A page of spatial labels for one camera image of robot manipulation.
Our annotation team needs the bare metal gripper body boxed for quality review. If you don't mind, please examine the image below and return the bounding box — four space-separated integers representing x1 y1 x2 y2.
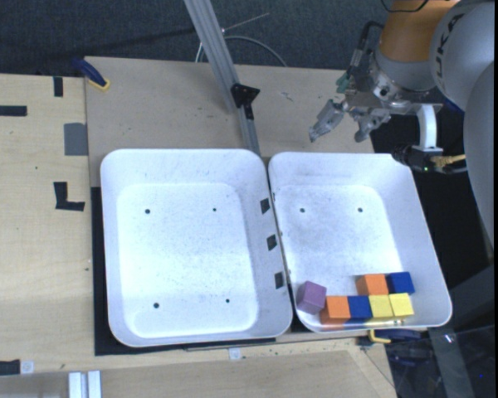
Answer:
342 76 418 118

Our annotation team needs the white plastic tray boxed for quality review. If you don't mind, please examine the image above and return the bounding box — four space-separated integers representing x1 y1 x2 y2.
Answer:
100 148 294 348
267 151 454 335

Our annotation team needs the orange cube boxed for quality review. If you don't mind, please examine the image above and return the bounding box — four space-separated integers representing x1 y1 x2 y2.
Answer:
354 273 390 297
319 294 352 326

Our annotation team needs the blue cube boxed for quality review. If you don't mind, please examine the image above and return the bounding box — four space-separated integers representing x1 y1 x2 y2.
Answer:
386 271 417 296
347 294 374 320

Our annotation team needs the purple cube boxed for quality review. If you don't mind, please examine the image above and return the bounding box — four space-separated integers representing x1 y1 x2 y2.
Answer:
295 280 328 316

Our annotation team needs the yellow cube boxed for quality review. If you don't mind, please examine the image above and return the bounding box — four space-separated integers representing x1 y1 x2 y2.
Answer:
388 292 416 318
369 294 395 319

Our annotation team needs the black cylinder on white bracket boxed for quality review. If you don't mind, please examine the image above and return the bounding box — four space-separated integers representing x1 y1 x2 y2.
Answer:
391 104 445 174

